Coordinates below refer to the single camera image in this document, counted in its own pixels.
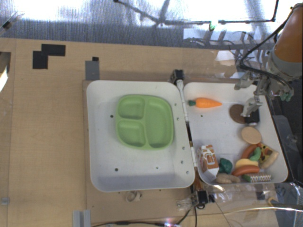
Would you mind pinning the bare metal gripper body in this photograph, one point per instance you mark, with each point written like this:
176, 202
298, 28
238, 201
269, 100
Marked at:
260, 89

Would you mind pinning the beige round biscuit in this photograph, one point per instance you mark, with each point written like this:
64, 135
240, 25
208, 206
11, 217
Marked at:
251, 135

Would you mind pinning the brown round biscuit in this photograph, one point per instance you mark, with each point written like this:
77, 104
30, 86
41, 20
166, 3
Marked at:
235, 113

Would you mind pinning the white plastic tray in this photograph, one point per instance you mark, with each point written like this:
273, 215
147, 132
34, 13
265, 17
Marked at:
217, 131
142, 169

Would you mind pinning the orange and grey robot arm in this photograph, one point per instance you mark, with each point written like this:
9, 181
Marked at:
290, 32

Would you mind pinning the dark green broccoli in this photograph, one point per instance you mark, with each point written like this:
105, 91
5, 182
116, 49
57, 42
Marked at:
225, 165

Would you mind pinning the black and white thin rod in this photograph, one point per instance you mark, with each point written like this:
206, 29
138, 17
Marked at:
184, 107

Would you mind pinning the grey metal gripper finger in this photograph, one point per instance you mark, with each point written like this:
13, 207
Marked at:
251, 106
243, 80

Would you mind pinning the orange carrot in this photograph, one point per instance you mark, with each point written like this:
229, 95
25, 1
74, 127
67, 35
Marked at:
207, 102

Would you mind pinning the pizza slice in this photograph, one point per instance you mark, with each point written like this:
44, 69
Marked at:
268, 156

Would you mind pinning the orange-red sausage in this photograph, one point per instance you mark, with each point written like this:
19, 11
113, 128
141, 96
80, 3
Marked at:
247, 151
246, 170

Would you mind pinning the light green curved vegetable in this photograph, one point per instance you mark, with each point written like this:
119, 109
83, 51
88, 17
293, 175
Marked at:
256, 154

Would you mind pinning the beige lumpy toy food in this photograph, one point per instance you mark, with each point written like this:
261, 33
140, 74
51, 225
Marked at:
226, 178

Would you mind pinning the green divided plate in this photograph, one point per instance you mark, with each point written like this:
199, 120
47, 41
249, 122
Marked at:
157, 122

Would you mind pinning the white and brown carton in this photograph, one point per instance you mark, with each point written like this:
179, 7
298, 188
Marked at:
208, 161

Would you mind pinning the green and white patterned packet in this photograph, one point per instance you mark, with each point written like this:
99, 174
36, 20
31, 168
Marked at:
259, 178

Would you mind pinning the yellow banana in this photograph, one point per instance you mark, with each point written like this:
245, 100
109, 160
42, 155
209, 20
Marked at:
243, 162

